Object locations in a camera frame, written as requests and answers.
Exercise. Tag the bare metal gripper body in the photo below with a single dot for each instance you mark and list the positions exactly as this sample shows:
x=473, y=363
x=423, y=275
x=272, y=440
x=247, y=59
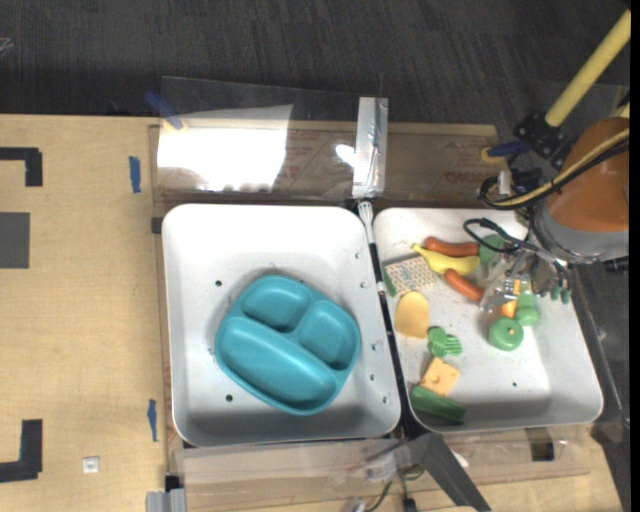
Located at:
x=522, y=272

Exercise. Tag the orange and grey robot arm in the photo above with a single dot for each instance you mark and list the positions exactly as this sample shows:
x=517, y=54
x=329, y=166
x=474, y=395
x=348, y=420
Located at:
x=592, y=195

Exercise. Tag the orange carrot with green top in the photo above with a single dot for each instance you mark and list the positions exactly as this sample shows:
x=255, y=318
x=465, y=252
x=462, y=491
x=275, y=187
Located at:
x=527, y=312

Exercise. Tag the green round toy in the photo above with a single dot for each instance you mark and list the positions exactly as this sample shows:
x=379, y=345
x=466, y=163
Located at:
x=491, y=246

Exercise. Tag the orange sausage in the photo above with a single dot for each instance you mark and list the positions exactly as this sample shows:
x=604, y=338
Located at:
x=450, y=246
x=464, y=286

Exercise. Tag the green doughnut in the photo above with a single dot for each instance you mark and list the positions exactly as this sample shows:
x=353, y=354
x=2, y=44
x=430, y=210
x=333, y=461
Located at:
x=500, y=337

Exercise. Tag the yellow banana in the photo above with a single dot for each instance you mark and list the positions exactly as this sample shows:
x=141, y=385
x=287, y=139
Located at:
x=447, y=262

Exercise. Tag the green ribbed toy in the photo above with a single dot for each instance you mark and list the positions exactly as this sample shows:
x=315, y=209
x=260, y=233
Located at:
x=442, y=342

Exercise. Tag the white plastic tray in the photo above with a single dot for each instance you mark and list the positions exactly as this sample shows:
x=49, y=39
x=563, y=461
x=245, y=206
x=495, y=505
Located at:
x=540, y=380
x=200, y=260

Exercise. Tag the yellow flat oval piece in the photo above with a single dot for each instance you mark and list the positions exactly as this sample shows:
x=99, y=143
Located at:
x=412, y=315

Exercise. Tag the yellow cheese block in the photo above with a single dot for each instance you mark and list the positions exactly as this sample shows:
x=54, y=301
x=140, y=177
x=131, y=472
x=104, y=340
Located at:
x=440, y=377

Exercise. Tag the green cucumber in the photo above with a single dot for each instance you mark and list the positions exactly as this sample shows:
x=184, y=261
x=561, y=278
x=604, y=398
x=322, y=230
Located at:
x=437, y=406

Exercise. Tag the blue divided plate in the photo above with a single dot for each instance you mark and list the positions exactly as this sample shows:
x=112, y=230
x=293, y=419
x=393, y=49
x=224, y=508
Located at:
x=280, y=355

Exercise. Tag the black cylinder on white bracket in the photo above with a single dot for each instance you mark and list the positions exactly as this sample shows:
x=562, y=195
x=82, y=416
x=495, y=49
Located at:
x=504, y=182

